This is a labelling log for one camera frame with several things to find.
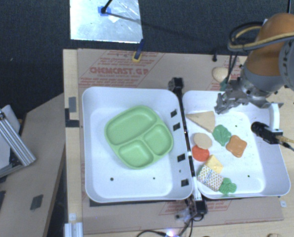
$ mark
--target orange toy food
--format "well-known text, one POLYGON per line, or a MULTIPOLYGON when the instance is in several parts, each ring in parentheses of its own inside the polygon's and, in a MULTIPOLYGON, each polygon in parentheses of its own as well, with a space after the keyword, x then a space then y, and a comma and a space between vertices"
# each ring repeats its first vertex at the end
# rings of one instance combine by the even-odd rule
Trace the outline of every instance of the orange toy food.
POLYGON ((247 143, 240 139, 237 135, 231 136, 226 149, 230 151, 235 157, 240 158, 247 147, 247 143))
POLYGON ((192 155, 195 160, 206 161, 210 157, 210 152, 208 149, 202 149, 195 145, 192 148, 192 155))

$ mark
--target yellow cable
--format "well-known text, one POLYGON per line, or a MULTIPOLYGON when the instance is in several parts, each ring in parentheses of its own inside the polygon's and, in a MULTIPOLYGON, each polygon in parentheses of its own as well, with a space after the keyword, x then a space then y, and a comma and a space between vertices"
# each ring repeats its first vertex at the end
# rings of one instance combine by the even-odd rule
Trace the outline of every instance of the yellow cable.
POLYGON ((243 29, 241 32, 238 32, 235 36, 235 39, 239 38, 242 34, 245 34, 246 32, 249 32, 249 31, 252 31, 252 30, 255 30, 255 29, 260 29, 261 26, 250 26, 248 28, 245 28, 243 29))
POLYGON ((291 140, 289 138, 286 138, 284 136, 276 136, 276 138, 280 141, 280 142, 289 142, 289 143, 294 143, 294 140, 291 140))
POLYGON ((288 38, 288 37, 294 37, 294 32, 279 34, 276 36, 269 37, 267 39, 262 39, 262 40, 247 43, 244 45, 232 45, 231 43, 229 43, 229 47, 231 49, 245 49, 246 47, 254 47, 256 45, 262 45, 262 44, 266 44, 266 43, 274 41, 274 40, 279 40, 279 39, 288 38))

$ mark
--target blue tape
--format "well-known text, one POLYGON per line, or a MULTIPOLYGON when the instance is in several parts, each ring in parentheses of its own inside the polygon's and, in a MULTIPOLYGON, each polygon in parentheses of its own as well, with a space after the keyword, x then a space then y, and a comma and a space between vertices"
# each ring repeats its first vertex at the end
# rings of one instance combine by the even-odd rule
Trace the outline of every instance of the blue tape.
POLYGON ((137 49, 137 51, 136 51, 136 54, 135 54, 135 56, 134 56, 134 59, 135 59, 135 60, 138 60, 138 59, 139 59, 139 56, 140 56, 140 54, 141 54, 141 52, 142 52, 142 49, 143 49, 144 44, 145 44, 145 40, 142 39, 142 40, 140 41, 139 47, 138 47, 138 49, 137 49))
POLYGON ((107 13, 112 13, 112 10, 111 10, 110 7, 107 7, 107 9, 106 9, 106 13, 102 13, 101 10, 102 10, 103 7, 104 7, 104 6, 99 6, 99 7, 97 8, 98 13, 99 13, 102 17, 106 17, 106 16, 108 16, 107 13))

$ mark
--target green divided plate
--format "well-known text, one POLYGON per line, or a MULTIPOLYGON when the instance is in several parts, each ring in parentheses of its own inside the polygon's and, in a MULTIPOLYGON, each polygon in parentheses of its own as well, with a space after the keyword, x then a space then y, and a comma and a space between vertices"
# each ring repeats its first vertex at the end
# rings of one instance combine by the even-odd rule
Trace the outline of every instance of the green divided plate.
POLYGON ((149 107, 132 107, 105 126, 105 138, 116 155, 128 167, 142 169, 171 151, 173 137, 149 107))

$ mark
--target toy food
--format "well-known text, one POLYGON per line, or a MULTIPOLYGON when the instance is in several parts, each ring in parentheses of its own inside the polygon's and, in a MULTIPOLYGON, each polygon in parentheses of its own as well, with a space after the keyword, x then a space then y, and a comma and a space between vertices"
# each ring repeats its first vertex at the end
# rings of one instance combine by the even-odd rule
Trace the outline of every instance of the toy food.
POLYGON ((215 127, 212 135, 222 146, 225 146, 231 137, 231 133, 221 124, 215 127))
POLYGON ((203 165, 197 178, 201 183, 215 192, 219 190, 223 182, 223 177, 206 165, 203 165))
POLYGON ((212 141, 207 134, 195 133, 193 137, 194 143, 202 149, 208 149, 212 146, 212 141))
POLYGON ((210 157, 210 152, 208 149, 202 149, 195 145, 192 148, 192 155, 195 160, 206 161, 210 157))
POLYGON ((232 183, 229 178, 224 178, 219 191, 223 194, 234 193, 237 190, 237 185, 232 183))
POLYGON ((218 174, 220 174, 222 169, 224 168, 223 165, 215 157, 215 155, 211 155, 205 162, 205 165, 211 168, 213 171, 217 172, 218 174))
POLYGON ((246 147, 246 141, 240 139, 237 135, 231 136, 230 141, 226 145, 226 149, 238 158, 242 156, 246 147))
POLYGON ((186 117, 210 133, 214 130, 215 114, 213 111, 187 114, 186 117))

